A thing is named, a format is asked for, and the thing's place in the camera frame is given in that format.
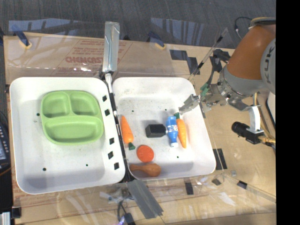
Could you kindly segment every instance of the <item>green divided dish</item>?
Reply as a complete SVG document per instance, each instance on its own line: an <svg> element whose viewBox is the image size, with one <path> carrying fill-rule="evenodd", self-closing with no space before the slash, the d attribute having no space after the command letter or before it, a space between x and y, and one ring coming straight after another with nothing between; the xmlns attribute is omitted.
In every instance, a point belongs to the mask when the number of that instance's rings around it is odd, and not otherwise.
<svg viewBox="0 0 300 225"><path fill-rule="evenodd" d="M47 93L41 103L41 118L46 137L55 144L92 143L104 131L99 103L85 91Z"/></svg>

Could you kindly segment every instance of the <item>gray floor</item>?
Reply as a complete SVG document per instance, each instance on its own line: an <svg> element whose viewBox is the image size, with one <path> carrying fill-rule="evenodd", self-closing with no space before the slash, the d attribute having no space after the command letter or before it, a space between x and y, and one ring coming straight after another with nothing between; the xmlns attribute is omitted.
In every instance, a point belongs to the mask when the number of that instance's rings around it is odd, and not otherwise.
<svg viewBox="0 0 300 225"><path fill-rule="evenodd" d="M201 46L212 46L217 32L228 28L220 47L235 48L240 41L234 30L235 20L240 16L276 17L276 0L0 0L0 14L0 26L8 35L9 21L57 18L89 25L114 21L120 23L121 39L128 36L146 41L149 31L154 30L165 43ZM237 21L241 36L246 34L248 24L248 19ZM190 36L185 36L182 28L193 28L197 36L187 39ZM103 37L103 32L103 28L92 29L88 36ZM5 87L1 49L0 111L6 114Z"/></svg>

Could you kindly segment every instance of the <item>clear plastic sheet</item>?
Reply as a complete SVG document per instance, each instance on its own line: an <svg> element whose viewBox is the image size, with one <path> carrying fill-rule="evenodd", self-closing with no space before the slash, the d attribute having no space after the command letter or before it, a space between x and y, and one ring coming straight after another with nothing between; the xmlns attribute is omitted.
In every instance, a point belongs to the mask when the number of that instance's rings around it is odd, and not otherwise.
<svg viewBox="0 0 300 225"><path fill-rule="evenodd" d="M104 24L26 19L10 21L8 26L13 24L24 31L32 45L30 48L22 46L20 39L13 36L14 31L9 29L4 39L7 84L22 76L99 77L103 63ZM206 29L205 24L153 18L150 30L169 42L162 47L152 38L144 42L122 39L125 34L121 24L118 70L113 73L113 79L122 76L188 79L210 50L210 47L203 46L207 44ZM214 29L216 39L223 29ZM231 38L225 37L219 46L228 47L230 44ZM200 74L191 79L197 94L210 72L208 60ZM206 176L145 181L163 209L162 216L146 219L128 192L126 183L29 195L18 187L12 166L14 208L22 211L21 217L15 220L16 224L117 225L118 215L122 217L125 211L132 214L136 224L184 224L245 214L274 214L276 220L275 169L266 168L261 163L265 159L270 161L268 165L275 167L272 150L264 145L253 146L231 131L236 120L248 123L248 114L237 112L232 107L218 106L203 116L212 148L217 151L219 168ZM251 166L244 165L246 160L251 160Z"/></svg>

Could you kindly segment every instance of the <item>white tray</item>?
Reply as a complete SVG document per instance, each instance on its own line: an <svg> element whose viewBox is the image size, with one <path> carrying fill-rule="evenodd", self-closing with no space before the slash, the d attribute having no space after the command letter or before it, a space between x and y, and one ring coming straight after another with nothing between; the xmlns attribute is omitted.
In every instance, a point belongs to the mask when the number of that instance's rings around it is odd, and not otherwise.
<svg viewBox="0 0 300 225"><path fill-rule="evenodd" d="M122 77L112 84L118 115L124 115L134 134L133 144L150 146L155 153L153 163L161 166L158 177L132 172L138 179L168 179L207 175L216 168L216 160L200 110L200 106L184 113L181 118L187 127L187 148L170 146L168 136L147 138L149 124L164 124L168 116L178 112L183 102L195 95L193 85L178 77ZM142 165L135 150L125 147L130 164Z"/></svg>
<svg viewBox="0 0 300 225"><path fill-rule="evenodd" d="M54 90L84 90L99 102L104 134L84 145L56 145L45 136L40 106ZM22 77L10 85L12 132L17 184L29 194L41 194L117 183L125 166L106 84L97 78Z"/></svg>

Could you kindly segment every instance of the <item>blue bottle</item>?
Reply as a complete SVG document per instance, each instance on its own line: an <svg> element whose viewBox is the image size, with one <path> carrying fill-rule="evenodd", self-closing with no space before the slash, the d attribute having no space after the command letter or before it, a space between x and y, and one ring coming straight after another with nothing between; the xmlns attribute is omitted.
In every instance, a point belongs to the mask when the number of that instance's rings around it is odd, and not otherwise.
<svg viewBox="0 0 300 225"><path fill-rule="evenodd" d="M177 135L178 135L178 127L175 116L168 117L166 122L167 134L171 139L171 147L178 147Z"/></svg>

